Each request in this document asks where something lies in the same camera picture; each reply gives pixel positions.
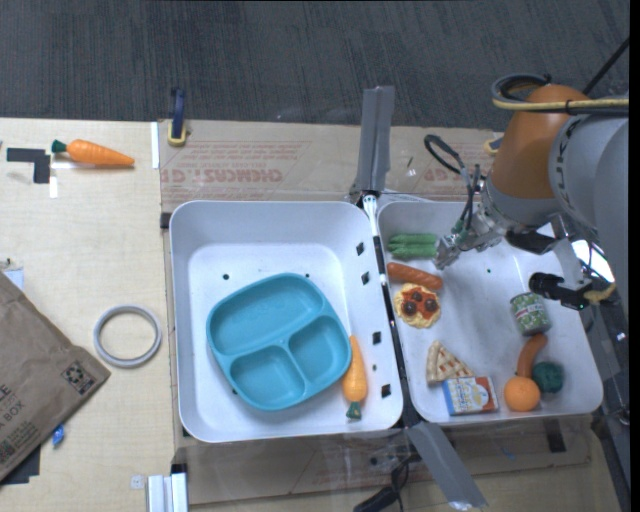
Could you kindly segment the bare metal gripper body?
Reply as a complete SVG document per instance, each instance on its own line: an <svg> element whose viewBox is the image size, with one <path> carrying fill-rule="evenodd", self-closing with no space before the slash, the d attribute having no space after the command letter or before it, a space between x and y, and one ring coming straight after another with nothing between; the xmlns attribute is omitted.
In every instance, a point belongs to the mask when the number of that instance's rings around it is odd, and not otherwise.
<svg viewBox="0 0 640 512"><path fill-rule="evenodd" d="M468 209L455 221L450 234L446 236L446 248L454 253L472 249L481 252L497 245L506 233L500 220L485 208L478 208L474 213Z"/></svg>

